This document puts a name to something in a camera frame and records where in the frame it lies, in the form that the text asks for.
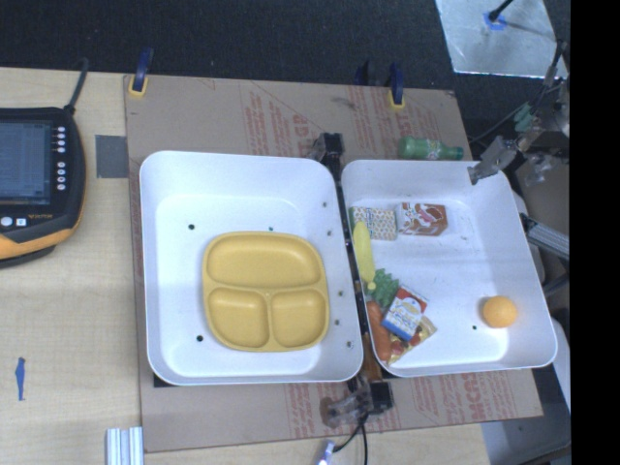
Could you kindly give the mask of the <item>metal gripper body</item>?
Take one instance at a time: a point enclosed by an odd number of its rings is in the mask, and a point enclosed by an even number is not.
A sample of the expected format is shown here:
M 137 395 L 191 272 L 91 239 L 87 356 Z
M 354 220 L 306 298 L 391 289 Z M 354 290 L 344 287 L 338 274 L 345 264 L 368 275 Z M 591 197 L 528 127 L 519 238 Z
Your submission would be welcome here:
M 570 87 L 543 86 L 516 114 L 516 145 L 522 153 L 567 152 L 570 146 Z

